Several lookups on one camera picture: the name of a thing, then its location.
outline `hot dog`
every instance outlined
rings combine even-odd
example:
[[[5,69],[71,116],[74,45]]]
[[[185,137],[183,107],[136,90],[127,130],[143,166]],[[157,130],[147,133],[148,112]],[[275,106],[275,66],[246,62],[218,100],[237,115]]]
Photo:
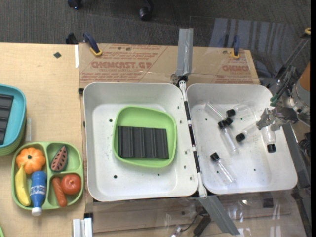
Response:
[[[61,181],[59,177],[54,177],[52,180],[55,196],[60,207],[67,206],[67,200],[64,192],[61,189]]]

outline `white bottle cap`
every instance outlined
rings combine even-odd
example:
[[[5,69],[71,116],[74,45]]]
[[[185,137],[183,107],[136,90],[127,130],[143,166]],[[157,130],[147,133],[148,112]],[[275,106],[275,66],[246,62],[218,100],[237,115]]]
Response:
[[[41,210],[40,207],[34,207],[32,209],[32,215],[33,216],[41,216],[41,212],[42,212],[42,210]]]

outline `red tomato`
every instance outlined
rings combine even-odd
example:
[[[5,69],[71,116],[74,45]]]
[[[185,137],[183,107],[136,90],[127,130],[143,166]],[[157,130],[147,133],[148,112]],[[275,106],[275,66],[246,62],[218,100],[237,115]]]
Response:
[[[81,189],[81,178],[76,174],[65,175],[61,181],[61,188],[65,194],[74,195]]]

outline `bottle label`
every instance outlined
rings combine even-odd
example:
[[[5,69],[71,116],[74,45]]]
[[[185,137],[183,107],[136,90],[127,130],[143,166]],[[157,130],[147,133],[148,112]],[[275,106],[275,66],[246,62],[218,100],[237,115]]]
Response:
[[[32,186],[30,196],[34,194],[46,195],[46,187],[43,185]]]

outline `blue bottle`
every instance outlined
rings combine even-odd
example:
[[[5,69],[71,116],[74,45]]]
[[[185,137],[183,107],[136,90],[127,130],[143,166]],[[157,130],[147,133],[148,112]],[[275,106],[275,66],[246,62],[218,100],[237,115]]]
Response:
[[[33,202],[32,215],[40,216],[42,209],[41,205],[46,197],[46,181],[47,174],[43,171],[35,171],[32,176],[32,185],[30,197]]]

